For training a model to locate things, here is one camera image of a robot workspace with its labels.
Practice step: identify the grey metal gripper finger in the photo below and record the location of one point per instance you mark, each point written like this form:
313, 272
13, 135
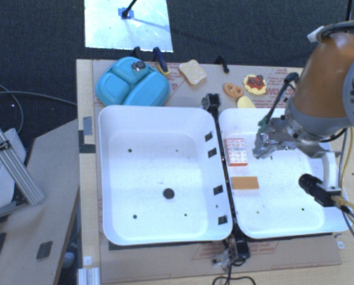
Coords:
261, 140
262, 153

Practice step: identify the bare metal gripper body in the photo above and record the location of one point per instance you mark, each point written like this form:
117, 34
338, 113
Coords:
286, 135

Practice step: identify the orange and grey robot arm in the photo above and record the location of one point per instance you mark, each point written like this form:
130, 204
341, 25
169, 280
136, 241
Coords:
322, 79

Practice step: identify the orange and white carton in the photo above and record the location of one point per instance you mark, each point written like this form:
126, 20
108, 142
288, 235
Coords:
236, 152

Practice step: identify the orange biscuit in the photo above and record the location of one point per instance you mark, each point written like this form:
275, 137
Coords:
245, 183

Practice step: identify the thin black rod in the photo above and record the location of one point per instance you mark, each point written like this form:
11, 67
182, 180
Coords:
226, 171

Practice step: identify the yellow crisp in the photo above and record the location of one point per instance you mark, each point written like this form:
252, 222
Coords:
245, 103

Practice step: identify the white plastic tray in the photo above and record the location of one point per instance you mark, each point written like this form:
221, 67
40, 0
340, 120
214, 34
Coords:
283, 200
156, 174

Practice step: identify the orange pretzel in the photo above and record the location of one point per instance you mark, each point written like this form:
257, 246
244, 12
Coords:
233, 90

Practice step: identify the pale toast slice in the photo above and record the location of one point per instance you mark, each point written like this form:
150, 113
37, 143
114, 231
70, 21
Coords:
192, 72

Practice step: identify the brown cardboard board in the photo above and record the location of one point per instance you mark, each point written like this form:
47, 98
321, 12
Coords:
182, 263

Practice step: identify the blue divided plate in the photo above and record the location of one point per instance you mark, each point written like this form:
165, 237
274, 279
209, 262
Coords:
129, 86

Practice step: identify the black cylinder on white bracket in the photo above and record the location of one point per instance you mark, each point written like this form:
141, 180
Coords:
314, 187

